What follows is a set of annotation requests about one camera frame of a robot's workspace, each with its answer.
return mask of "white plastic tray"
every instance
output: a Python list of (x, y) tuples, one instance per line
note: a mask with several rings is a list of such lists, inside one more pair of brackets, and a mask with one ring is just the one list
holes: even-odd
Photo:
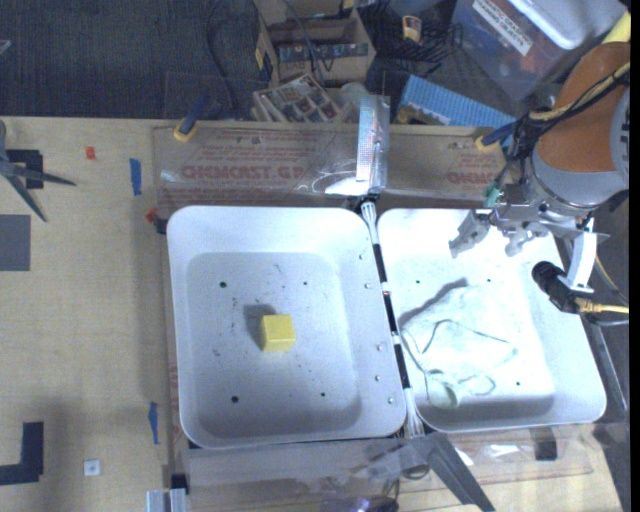
[[(556, 309), (531, 278), (531, 269), (539, 261), (561, 266), (554, 239), (534, 240), (520, 255), (509, 258), (504, 253), (507, 239), (492, 229), (475, 248), (452, 259), (448, 241), (455, 238), (466, 214), (398, 209), (386, 212), (378, 222), (400, 329), (425, 304), (466, 283), (486, 298), (481, 304), (486, 318), (476, 327), (517, 347), (515, 358), (491, 372), (496, 385), (491, 393), (469, 395), (463, 389), (459, 404), (452, 408), (429, 400), (424, 374), (405, 349), (420, 413), (431, 427), (445, 432), (597, 420), (604, 412), (606, 395), (582, 322)], [(464, 323), (465, 315), (473, 312), (453, 314)], [(452, 360), (449, 368), (455, 370), (458, 364)]]
[[(167, 228), (180, 418), (205, 448), (382, 437), (405, 403), (369, 234), (329, 208), (192, 206)], [(293, 316), (289, 352), (257, 345)]]

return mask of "black cable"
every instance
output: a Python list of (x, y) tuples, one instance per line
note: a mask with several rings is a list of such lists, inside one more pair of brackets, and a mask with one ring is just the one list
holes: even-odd
[[(513, 129), (514, 143), (512, 143), (511, 147), (509, 148), (508, 154), (510, 154), (514, 159), (527, 158), (533, 151), (535, 144), (538, 142), (538, 140), (540, 140), (540, 137), (542, 137), (545, 133), (547, 133), (549, 130), (554, 128), (558, 123), (562, 121), (566, 121), (567, 119), (570, 119), (580, 114), (581, 112), (583, 112), (584, 110), (591, 107), (592, 105), (600, 101), (602, 98), (607, 96), (610, 92), (612, 92), (621, 84), (627, 83), (630, 77), (630, 73), (631, 73), (631, 70), (620, 75), (619, 77), (615, 77), (614, 76), (615, 72), (614, 72), (610, 75), (605, 76), (601, 80), (598, 80), (597, 82), (592, 84), (589, 88), (587, 88), (576, 100), (574, 100), (564, 113), (562, 113), (555, 119), (538, 120), (538, 119), (532, 119), (529, 114), (525, 114), (514, 123), (514, 129)], [(591, 98), (589, 101), (587, 101), (583, 105), (580, 105), (579, 107), (577, 106), (580, 104), (581, 101), (584, 100), (584, 98), (589, 93), (591, 93), (591, 91), (593, 91), (600, 84), (602, 84), (606, 80), (609, 80), (612, 77), (613, 77), (613, 82), (607, 88), (602, 90), (600, 93), (598, 93), (596, 96)]]
[[(318, 70), (318, 78), (319, 78), (319, 81), (320, 81), (320, 85), (322, 86), (323, 89), (326, 89), (327, 86), (326, 86), (326, 83), (324, 81), (324, 75), (322, 74), (322, 69), (321, 69), (320, 65), (318, 64), (318, 54), (316, 52), (316, 47), (311, 42), (311, 39), (309, 39), (309, 33), (307, 32), (307, 29), (304, 28), (304, 24), (302, 23), (302, 20), (300, 19), (300, 16), (298, 16), (298, 13), (294, 9), (294, 7), (291, 4), (291, 2), (289, 2), (289, 0), (281, 0), (281, 1), (282, 1), (283, 4), (285, 4), (287, 6), (287, 10), (289, 10), (291, 12), (291, 14), (293, 15), (293, 18), (295, 19), (296, 23), (298, 24), (298, 27), (302, 31), (302, 36), (304, 37), (305, 43), (307, 45), (307, 48), (309, 49), (309, 54), (311, 56), (311, 72), (313, 73), (314, 69)], [(327, 67), (327, 64), (324, 61), (324, 58), (321, 58), (321, 60), (322, 60), (322, 63), (325, 65), (325, 67)]]
[(595, 324), (600, 327), (620, 327), (623, 325), (629, 325), (628, 318), (625, 318), (624, 320), (598, 320), (593, 315), (585, 315), (584, 319), (590, 324)]
[(393, 500), (397, 501), (398, 496), (400, 496), (400, 479), (399, 478), (397, 478), (396, 480), (392, 480), (391, 482), (387, 482), (387, 484), (382, 489), (382, 494), (383, 496), (389, 497), (389, 494), (391, 493), (391, 491), (394, 491)]
[(509, 172), (509, 169), (511, 168), (511, 164), (513, 164), (515, 160), (513, 158), (507, 157), (504, 167), (502, 168), (502, 170), (500, 171), (500, 173), (498, 174), (498, 176), (495, 179), (495, 187), (496, 188), (500, 188), (502, 186), (502, 184), (504, 183), (504, 179), (507, 176), (507, 173)]
[[(567, 251), (567, 254), (569, 256), (569, 259), (571, 259), (572, 254), (573, 254), (573, 245), (571, 243), (570, 240), (565, 240), (564, 241), (564, 246), (565, 246), (565, 250)], [(607, 290), (612, 293), (620, 302), (622, 302), (622, 304), (624, 306), (629, 307), (629, 299), (625, 296), (624, 293), (622, 293), (622, 290), (620, 290), (620, 288), (618, 288), (618, 285), (616, 285), (616, 283), (613, 282), (613, 280), (611, 279), (611, 277), (609, 276), (607, 270), (604, 268), (604, 265), (602, 264), (602, 261), (600, 260), (600, 258), (596, 255), (596, 261), (594, 262), (594, 268), (598, 274), (598, 276), (600, 277), (600, 279), (603, 281), (605, 287), (607, 288)]]
[(402, 471), (402, 476), (407, 480), (422, 480), (431, 472), (431, 466), (425, 464), (423, 466), (417, 466), (411, 469), (405, 469)]
[(581, 230), (585, 230), (586, 227), (587, 227), (587, 224), (589, 224), (591, 219), (593, 219), (593, 210), (591, 210), (589, 213), (587, 213), (585, 215), (584, 219), (582, 219), (580, 222), (578, 222), (576, 224), (576, 228), (581, 229)]
[[(211, 55), (211, 59), (213, 60), (213, 63), (216, 67), (216, 69), (218, 69), (218, 71), (220, 72), (220, 78), (222, 81), (222, 84), (224, 86), (224, 92), (226, 93), (227, 96), (227, 100), (228, 100), (228, 105), (229, 105), (229, 110), (234, 111), (236, 109), (236, 98), (234, 97), (234, 95), (231, 93), (231, 88), (229, 87), (229, 84), (227, 83), (227, 77), (225, 75), (223, 75), (223, 70), (220, 69), (220, 65), (218, 64), (218, 61), (216, 60), (216, 52), (215, 49), (211, 43), (211, 38), (209, 37), (209, 27), (211, 26), (211, 20), (214, 18), (214, 16), (216, 16), (218, 13), (216, 11), (216, 9), (219, 7), (218, 3), (213, 3), (210, 5), (209, 7), (209, 12), (206, 13), (204, 19), (205, 19), (205, 24), (204, 24), (204, 33), (207, 39), (207, 48), (209, 50), (209, 55)], [(220, 110), (222, 110), (223, 108), (223, 103), (221, 101), (219, 101), (218, 99), (216, 99), (216, 103), (218, 103), (220, 105), (220, 107), (217, 109), (216, 114), (218, 114), (220, 112)]]

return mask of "clear plastic sheet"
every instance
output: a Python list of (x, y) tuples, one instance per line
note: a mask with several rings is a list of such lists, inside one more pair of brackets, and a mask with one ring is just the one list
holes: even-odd
[[(558, 478), (593, 471), (589, 453), (599, 449), (589, 426), (554, 427), (557, 457), (536, 460), (529, 430), (449, 436), (480, 485)], [(190, 483), (190, 503), (237, 511), (286, 506), (330, 510), (364, 498), (371, 503), (402, 493), (401, 510), (429, 510), (455, 505), (448, 492), (438, 500), (412, 495), (443, 491), (415, 440), (354, 440), (309, 445), (290, 444), (247, 450), (183, 450)], [(411, 503), (420, 502), (420, 507)]]
[(266, 129), (264, 123), (243, 126), (197, 127), (188, 142), (176, 140), (173, 128), (154, 130), (163, 216), (193, 204), (295, 203), (292, 196), (299, 202), (319, 196), (313, 204), (337, 206), (345, 198), (385, 187), (386, 160), (376, 163), (367, 181), (356, 180), (357, 125), (305, 123), (295, 131), (286, 129), (288, 123)]

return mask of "wooden table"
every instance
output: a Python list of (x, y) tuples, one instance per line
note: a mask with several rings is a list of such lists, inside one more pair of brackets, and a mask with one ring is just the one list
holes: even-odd
[[(31, 270), (0, 272), (0, 464), (19, 460), (23, 422), (45, 428), (40, 482), (0, 487), (0, 508), (144, 510), (146, 492), (168, 485), (174, 457), (164, 239), (145, 221), (156, 203), (151, 128), (167, 123), (4, 121), (9, 148), (38, 149), (47, 171), (78, 186), (47, 184), (35, 193), (49, 222), (31, 216)], [(130, 159), (141, 164), (141, 195), (133, 192)], [(31, 214), (4, 180), (0, 214)], [(159, 444), (148, 419), (152, 402)], [(496, 483), (485, 492), (498, 510), (619, 510), (601, 449), (590, 442), (585, 453), (587, 473)], [(99, 476), (83, 475), (87, 459), (100, 460)], [(456, 500), (442, 489), (403, 493), (400, 503), (437, 510)]]

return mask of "yellow sponge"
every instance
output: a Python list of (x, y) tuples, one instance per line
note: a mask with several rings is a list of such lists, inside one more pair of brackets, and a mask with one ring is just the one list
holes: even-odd
[(263, 352), (286, 352), (295, 341), (291, 315), (264, 315), (260, 320), (260, 348)]

